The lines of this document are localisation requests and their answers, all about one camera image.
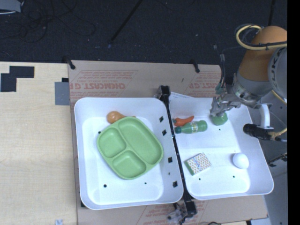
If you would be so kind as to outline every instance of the wooden table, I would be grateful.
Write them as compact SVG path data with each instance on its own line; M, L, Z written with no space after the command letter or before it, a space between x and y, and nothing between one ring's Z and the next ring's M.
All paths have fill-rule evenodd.
M79 205L71 106L55 104L54 84L68 78L68 65L0 62L0 73L8 74L10 66L34 67L34 78L17 78L15 92L0 92L0 223L53 225L55 220L62 219L64 225L75 225L78 221L93 225L95 220L99 221L99 214L106 225L118 224L122 218L134 221L134 216L140 222L142 215L128 212L145 213L147 209L143 207L97 213ZM102 66L113 67L109 62ZM153 67L153 74L159 76L157 66ZM233 210L235 202L239 210ZM203 219L211 222L210 214L222 216L224 207L230 211L228 219L232 221L267 217L263 197L250 196L212 201L206 206L210 212Z

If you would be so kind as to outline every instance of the green plate compartment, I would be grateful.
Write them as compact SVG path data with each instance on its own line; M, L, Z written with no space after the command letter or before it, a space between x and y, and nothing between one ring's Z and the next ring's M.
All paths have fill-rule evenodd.
M114 172L128 180L148 172L164 155L160 141L136 117L125 117L106 127L97 137L97 147Z

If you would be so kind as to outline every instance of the black cable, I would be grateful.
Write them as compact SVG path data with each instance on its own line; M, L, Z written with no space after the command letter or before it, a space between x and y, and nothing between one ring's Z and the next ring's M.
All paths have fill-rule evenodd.
M272 0L271 9L270 9L270 15L269 15L268 26L271 26L271 24L272 24L275 4L276 4L276 0Z
M190 3L190 5L188 5L187 7L184 7L184 8L182 8L182 9L173 9L173 8L171 8L171 7L168 7L165 3L163 3L163 2L160 1L160 0L155 0L155 1L158 2L158 3L160 3L161 5L163 5L163 6L166 7L167 9L172 10L172 11L175 11L175 12L179 12L179 11L185 10L185 9L189 8L190 6L192 6L192 5L196 2L196 0L193 0L193 1Z
M236 47L228 47L228 48L224 48L221 52L221 54L224 54L224 52L231 50L231 49L237 49L237 48L243 48L242 46L236 46Z
M221 64L222 64L222 69L223 69L223 82L221 84L221 88L224 88L225 78L226 78L226 74L225 74L225 60L222 60Z
M26 12L26 8L29 6L30 2L35 3L35 8L37 9L36 11L30 10L30 11ZM0 23L0 25L2 27L9 26L10 31L12 30L11 29L12 25L14 25L16 27L16 32L14 32L13 34L11 34L10 31L6 32L4 29L0 28L0 31L5 34L5 36L0 37L0 39L19 38L26 43L38 42L45 37L47 30L48 30L48 23L54 21L55 19L62 22L72 32L74 32L78 35L89 36L89 35L92 35L96 31L96 26L93 23L86 21L86 20L78 17L76 14L74 14L73 10L75 9L75 7L77 5L77 0L75 0L74 5L71 7L68 6L64 0L61 0L61 2L67 8L67 11L64 13L61 13L59 15L55 15L53 3L51 1L53 15L50 15L50 14L48 14L47 9L44 7L44 5L41 2L39 2L38 0L25 0L24 4L22 6L22 12L20 14L14 14L14 16L16 16L16 15L24 16L26 19L28 19L28 22L25 22L25 23L17 23L17 22ZM92 32L80 33L78 31L75 31L74 29L72 29L67 23L65 23L61 19L62 16L67 15L67 14L72 14L78 20L81 20L83 22L88 23L89 25L92 25ZM25 39L26 37L28 37L29 32L33 33L35 31L37 31L38 29L41 29L41 31L42 31L42 33L38 39L35 39L33 41L29 41L29 40Z
M242 31L242 32L240 33L240 34L244 34L244 35L242 36L242 38L240 38L240 41L241 41L242 43L244 43L245 45L248 45L248 46L250 46L250 47L267 47L267 48L268 48L268 46L271 46L271 45L285 45L285 44L287 44L287 41L284 41L284 42L267 43L267 44L262 44L262 43L259 43L259 44L252 44L252 43L249 43L249 42L246 41L247 35L248 35L251 31L253 31L253 30L256 30L256 31L257 31L255 34L257 34L257 33L260 31L260 30L257 29L257 28L252 28L251 26L258 26L258 27L260 27L261 29L263 29L264 27L261 26L261 25L259 25L259 24L246 23L246 24L243 24L243 25L240 25L239 27L237 27L237 28L235 29L235 33L234 33L234 34L236 35L237 32L238 32L238 30L241 29L242 27L245 27L245 26L249 26L249 27L247 28L247 30L244 30L244 31Z
M119 29L115 32L115 34L108 40L108 44L113 44L113 41L115 40L115 38L118 36L118 34L122 31L122 29L125 27L126 23L128 23L128 21L130 20L130 18L132 17L132 15L135 13L135 11L139 8L140 4L143 2L144 0L138 0L138 2L136 3L136 5L134 6L134 8L131 10L131 12L129 13L129 15L126 17L126 19L124 20L124 22L122 23L122 25L119 27Z
M283 138L280 138L280 137L275 137L275 141L287 143L287 139L283 139Z
M217 44L214 44L214 50L216 50L217 55L220 56L220 53L218 52ZM219 84L222 84L222 80L223 80L223 69L222 69L222 67L221 67L222 64L220 63L219 66L220 66L220 69L221 69L221 77L220 77Z
M0 50L0 52L5 53L8 57L11 57L6 51Z

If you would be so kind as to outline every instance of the white tray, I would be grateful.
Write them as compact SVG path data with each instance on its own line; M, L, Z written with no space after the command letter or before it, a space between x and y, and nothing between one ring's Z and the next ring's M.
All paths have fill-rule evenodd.
M85 97L76 102L74 110L80 196L86 207L101 210L175 203L181 199L183 185L178 160L167 111L160 100ZM111 111L140 119L163 145L160 163L139 178L125 180L117 176L97 149L98 132L110 125L106 115Z
M227 111L228 121L216 126L210 121L211 102L212 98L185 97L173 97L170 101L172 118L194 115L194 120L205 120L208 124L204 132L175 134L187 191L198 200L270 193L273 179L259 141L243 132L243 126L252 123L247 107ZM139 178L124 180L117 176L97 149L98 132L109 126L106 115L111 111L136 116L163 145L164 157L160 163ZM183 185L170 123L160 100L82 98L75 104L75 123L80 196L86 207L101 210L175 203L182 198ZM202 152L211 166L192 176L184 161ZM238 152L247 155L247 169L233 164L233 155Z
M243 132L252 123L246 106L227 111L228 121L216 126L210 120L212 98L174 98L170 101L172 118L205 120L208 128L195 134L175 134L187 190L198 200L264 195L274 183L258 139ZM184 161L204 152L211 166L191 175ZM249 159L248 169L237 168L233 155L242 152Z

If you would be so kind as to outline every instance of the metal bracket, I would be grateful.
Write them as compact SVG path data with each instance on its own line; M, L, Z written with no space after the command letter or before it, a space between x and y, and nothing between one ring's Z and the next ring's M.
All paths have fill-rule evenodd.
M0 10L21 12L21 3L18 0L0 0Z
M192 201L191 195L188 193L187 185L185 182L185 177L183 174L183 168L182 168L181 159L179 156L179 150L178 150L177 142L175 139L175 132L173 129L172 117L171 117L171 113L170 113L170 109L169 109L169 96L170 95L171 95L171 91L170 91L169 86L159 86L157 94L154 97L156 97L160 101L162 101L165 104L166 109L167 109L168 119L169 119L169 123L170 123L170 129L171 129L172 138L173 138L173 144L175 147L177 160L178 160L178 166L179 166L180 175L181 175L182 184L183 184L183 199L184 199L184 206L185 206L186 213L187 213L186 216L191 218L193 215L197 214L197 209L196 209L194 201Z
M284 162L287 162L287 152L286 152L285 154L281 154L280 156L278 156L278 157L276 157L276 158L270 160L270 161L268 162L268 165L271 166L271 167L275 167L276 165L273 164L273 163L276 162L276 161L278 161L278 160L280 160L280 159L281 159L282 161L284 161Z
M179 205L178 203L174 204L175 210L167 214L167 221L171 225L183 224L188 218L192 218L193 215L188 213L186 204Z

